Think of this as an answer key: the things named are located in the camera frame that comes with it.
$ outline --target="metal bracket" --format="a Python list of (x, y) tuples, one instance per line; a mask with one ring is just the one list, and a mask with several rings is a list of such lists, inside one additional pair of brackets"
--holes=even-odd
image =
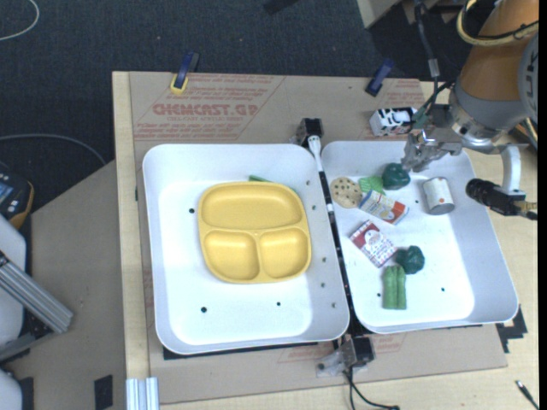
[(160, 393), (156, 377), (126, 380), (127, 410), (160, 410)]
[(334, 352), (317, 361), (315, 373), (320, 377), (336, 377), (353, 368), (354, 372), (374, 360), (372, 342), (368, 337), (354, 337), (342, 343)]
[(0, 250), (0, 289), (4, 289), (46, 327), (39, 333), (39, 337), (28, 332), (3, 345), (0, 350), (0, 361), (18, 355), (38, 341), (42, 342), (46, 337), (62, 334), (68, 330), (73, 313), (11, 262), (2, 250)]

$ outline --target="white tray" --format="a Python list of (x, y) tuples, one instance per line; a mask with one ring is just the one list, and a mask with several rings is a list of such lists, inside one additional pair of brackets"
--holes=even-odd
[[(400, 162), (404, 142), (334, 142), (322, 152), (329, 184), (338, 177), (381, 176), (385, 165)], [(422, 191), (425, 180), (448, 179), (456, 208), (430, 215)], [(370, 331), (391, 333), (459, 325), (504, 322), (518, 309), (515, 287), (493, 230), (488, 209), (469, 198), (465, 186), (474, 178), (467, 154), (447, 155), (411, 182), (386, 195), (407, 206), (397, 225), (359, 209), (334, 204), (351, 298), (360, 322)], [(407, 309), (382, 308), (381, 270), (349, 240), (371, 220), (396, 247), (416, 245), (426, 257), (423, 270), (406, 278)], [(391, 258), (386, 265), (392, 264)]]
[[(253, 174), (291, 187), (312, 259), (292, 280), (231, 284), (206, 267), (197, 203), (212, 185)], [(163, 144), (143, 162), (156, 332), (177, 354), (335, 340), (350, 315), (315, 161), (294, 144)]]

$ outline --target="soda can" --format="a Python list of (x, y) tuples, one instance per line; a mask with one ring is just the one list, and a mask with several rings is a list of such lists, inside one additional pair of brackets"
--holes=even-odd
[(447, 214), (455, 207), (448, 180), (443, 177), (428, 179), (423, 184), (429, 214)]

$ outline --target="yellow plate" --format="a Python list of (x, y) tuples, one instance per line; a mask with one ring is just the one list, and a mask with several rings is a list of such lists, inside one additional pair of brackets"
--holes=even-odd
[(289, 187), (231, 182), (208, 188), (198, 205), (205, 263), (231, 283), (271, 283), (304, 273), (311, 260), (308, 220)]

